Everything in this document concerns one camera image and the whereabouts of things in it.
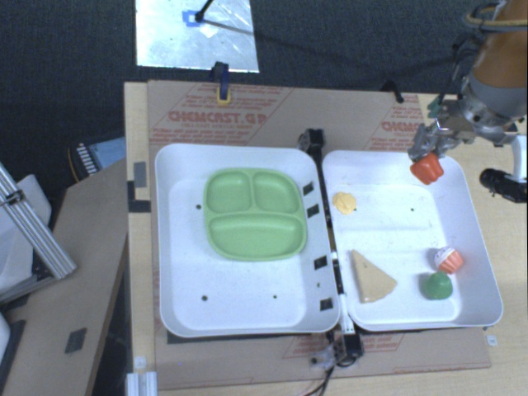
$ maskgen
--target green ball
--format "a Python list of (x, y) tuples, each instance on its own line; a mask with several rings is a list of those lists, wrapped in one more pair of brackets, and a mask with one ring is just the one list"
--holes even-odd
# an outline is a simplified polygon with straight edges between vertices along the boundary
[(422, 289), (429, 299), (446, 299), (453, 293), (453, 284), (445, 272), (439, 271), (427, 277)]

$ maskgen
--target blue clip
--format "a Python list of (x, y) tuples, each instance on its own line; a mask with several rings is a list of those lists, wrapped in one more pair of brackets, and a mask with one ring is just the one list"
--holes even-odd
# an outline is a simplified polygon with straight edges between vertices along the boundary
[(229, 65), (216, 62), (210, 72), (211, 81), (220, 81), (219, 89), (217, 91), (217, 101), (219, 104), (229, 104), (231, 102), (231, 95), (229, 92)]
[(196, 28), (197, 26), (200, 26), (200, 22), (196, 22), (195, 15), (198, 13), (194, 10), (185, 10), (181, 13), (181, 18), (185, 22), (185, 24), (191, 28)]

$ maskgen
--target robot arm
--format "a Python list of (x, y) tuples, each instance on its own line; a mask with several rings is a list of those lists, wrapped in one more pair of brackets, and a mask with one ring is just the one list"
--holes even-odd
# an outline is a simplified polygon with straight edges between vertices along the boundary
[(438, 158), (460, 143), (471, 144), (479, 136), (496, 146), (510, 144), (514, 174), (488, 169), (481, 182), (508, 199), (526, 202), (526, 136), (518, 134), (515, 123), (526, 115), (528, 0), (511, 0), (497, 9), (492, 21), (478, 19), (477, 11), (464, 19), (490, 34), (463, 81), (459, 99), (442, 101), (439, 96), (429, 106), (434, 121), (420, 125), (408, 154), (413, 174), (429, 184), (443, 174)]

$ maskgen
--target green divided plate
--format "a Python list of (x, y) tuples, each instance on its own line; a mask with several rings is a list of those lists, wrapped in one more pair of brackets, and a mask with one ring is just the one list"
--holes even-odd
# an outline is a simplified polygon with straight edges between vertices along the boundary
[(241, 261), (271, 261), (306, 244), (304, 206), (295, 182), (258, 168), (213, 174), (204, 192), (207, 238), (215, 251)]

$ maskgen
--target metal sheet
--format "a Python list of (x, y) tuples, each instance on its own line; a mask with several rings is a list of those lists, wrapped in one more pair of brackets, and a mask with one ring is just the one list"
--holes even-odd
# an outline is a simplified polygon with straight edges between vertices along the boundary
[(258, 73), (249, 0), (214, 0), (205, 19), (194, 22), (207, 0), (135, 0), (139, 66)]

